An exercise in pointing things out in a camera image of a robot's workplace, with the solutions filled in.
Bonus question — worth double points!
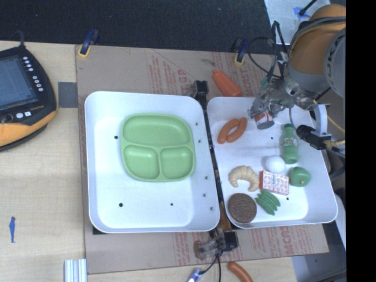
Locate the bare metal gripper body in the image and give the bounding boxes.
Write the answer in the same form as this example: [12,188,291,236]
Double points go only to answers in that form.
[260,79,304,106]

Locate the red and white can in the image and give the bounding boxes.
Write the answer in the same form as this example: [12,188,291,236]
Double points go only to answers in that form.
[254,110,276,130]

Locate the orange linked sausages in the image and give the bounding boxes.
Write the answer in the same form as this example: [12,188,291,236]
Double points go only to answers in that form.
[217,117,249,145]

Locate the green plastic bottle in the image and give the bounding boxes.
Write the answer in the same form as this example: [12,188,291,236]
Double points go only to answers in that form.
[278,123,299,165]

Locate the orange squeeze bottle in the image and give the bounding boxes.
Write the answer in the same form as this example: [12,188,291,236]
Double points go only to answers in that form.
[211,69,243,98]

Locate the white plastic tray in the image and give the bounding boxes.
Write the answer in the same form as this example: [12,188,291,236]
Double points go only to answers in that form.
[84,90,221,234]
[206,96,338,229]

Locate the white egg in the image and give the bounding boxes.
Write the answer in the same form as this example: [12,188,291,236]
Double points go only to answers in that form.
[264,155,287,174]

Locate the beige croissant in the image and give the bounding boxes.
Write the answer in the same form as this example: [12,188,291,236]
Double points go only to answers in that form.
[228,165,260,192]

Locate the green bell pepper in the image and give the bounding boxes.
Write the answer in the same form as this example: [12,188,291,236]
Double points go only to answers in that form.
[287,166,311,187]

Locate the red and white carton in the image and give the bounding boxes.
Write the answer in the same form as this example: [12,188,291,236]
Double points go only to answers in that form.
[258,170,290,196]

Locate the green pea pods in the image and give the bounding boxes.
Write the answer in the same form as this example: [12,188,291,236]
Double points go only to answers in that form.
[254,189,281,216]

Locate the brown round biscuit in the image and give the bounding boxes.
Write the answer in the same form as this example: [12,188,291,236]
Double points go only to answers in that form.
[227,193,257,224]

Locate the green divided plate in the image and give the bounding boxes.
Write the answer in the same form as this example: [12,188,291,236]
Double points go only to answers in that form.
[119,113,197,183]

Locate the brown cardboard board red print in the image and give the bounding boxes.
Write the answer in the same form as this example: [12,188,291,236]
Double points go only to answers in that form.
[75,44,330,275]

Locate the orange single sausage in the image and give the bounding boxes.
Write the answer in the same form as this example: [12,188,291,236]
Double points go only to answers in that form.
[228,261,254,282]

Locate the black cylinder on white bracket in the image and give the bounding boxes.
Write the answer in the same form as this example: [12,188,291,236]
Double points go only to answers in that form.
[296,103,334,151]

